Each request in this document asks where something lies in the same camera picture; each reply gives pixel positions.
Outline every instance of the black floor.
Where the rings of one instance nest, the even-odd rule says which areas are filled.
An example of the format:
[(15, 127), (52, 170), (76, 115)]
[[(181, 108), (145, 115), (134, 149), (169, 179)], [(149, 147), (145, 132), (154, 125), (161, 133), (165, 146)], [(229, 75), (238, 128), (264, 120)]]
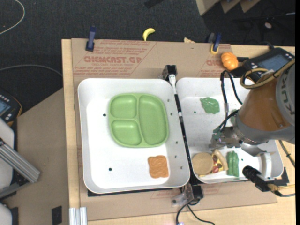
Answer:
[[(0, 87), (15, 96), (26, 111), (62, 87), (55, 72), (34, 67), (1, 70), (15, 65), (42, 65), (61, 72), (61, 39), (87, 38), (97, 27), (96, 38), (141, 40), (146, 28), (156, 32), (148, 40), (182, 42), (187, 37), (205, 42), (210, 32), (221, 32), (222, 43), (295, 46), (295, 0), (262, 0), (247, 13), (237, 5), (224, 14), (216, 4), (203, 16), (195, 0), (19, 0), (24, 20), (0, 35)], [(0, 33), (22, 17), (21, 6), (0, 0)], [(265, 17), (234, 23), (236, 19)], [(264, 22), (272, 24), (264, 29)]]

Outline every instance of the wooden table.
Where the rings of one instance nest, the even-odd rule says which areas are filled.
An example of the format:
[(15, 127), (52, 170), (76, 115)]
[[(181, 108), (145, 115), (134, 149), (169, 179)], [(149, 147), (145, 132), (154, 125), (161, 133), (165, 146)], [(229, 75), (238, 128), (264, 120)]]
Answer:
[[(294, 47), (283, 47), (294, 52)], [(267, 46), (232, 45), (232, 51), (236, 56), (254, 57), (265, 53)], [(67, 139), (67, 169), (69, 187), (69, 206), (70, 208), (80, 207), (78, 161), (76, 148), (76, 126), (74, 111), (74, 87), (73, 87), (73, 67), (72, 67), (72, 46), (71, 40), (62, 40), (62, 59), (64, 76), (64, 99), (66, 116), (66, 139)], [(286, 143), (289, 152), (295, 157), (295, 146)], [(279, 147), (284, 167), (290, 184), (295, 183), (295, 169), (285, 153)], [(283, 191), (285, 194), (294, 193), (294, 188)], [(267, 205), (256, 205), (246, 207), (224, 208), (215, 210), (196, 211), (195, 214), (201, 219), (212, 221), (217, 225), (293, 225), (296, 224), (295, 196), (278, 197), (277, 203)], [(109, 220), (90, 221), (89, 225), (174, 225), (176, 213), (128, 217)], [(196, 220), (190, 212), (180, 214), (179, 221), (185, 225), (202, 224)]]

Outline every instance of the green plate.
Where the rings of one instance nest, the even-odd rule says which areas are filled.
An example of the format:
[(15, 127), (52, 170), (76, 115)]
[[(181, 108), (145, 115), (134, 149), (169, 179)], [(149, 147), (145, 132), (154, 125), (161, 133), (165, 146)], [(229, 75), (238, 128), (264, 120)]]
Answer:
[(169, 136), (165, 105), (150, 94), (114, 96), (109, 103), (109, 126), (114, 140), (125, 147), (156, 147)]

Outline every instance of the orange pumpkin toy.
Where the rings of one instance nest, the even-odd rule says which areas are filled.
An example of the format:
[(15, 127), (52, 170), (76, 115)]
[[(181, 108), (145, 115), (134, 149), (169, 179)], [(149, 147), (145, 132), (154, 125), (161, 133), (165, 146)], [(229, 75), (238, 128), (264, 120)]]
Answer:
[(225, 52), (221, 55), (223, 66), (229, 71), (234, 70), (239, 66), (237, 57), (232, 52)]

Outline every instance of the yellow banana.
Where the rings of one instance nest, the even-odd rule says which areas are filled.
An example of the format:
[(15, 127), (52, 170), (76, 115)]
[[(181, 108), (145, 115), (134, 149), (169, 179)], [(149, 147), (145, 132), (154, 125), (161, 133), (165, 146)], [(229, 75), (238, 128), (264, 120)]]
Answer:
[(146, 41), (148, 35), (151, 34), (151, 33), (153, 33), (153, 32), (155, 32), (155, 29), (153, 29), (153, 28), (148, 28), (148, 29), (146, 29), (146, 30), (144, 31), (144, 33), (142, 34), (142, 37), (143, 37), (144, 41)]

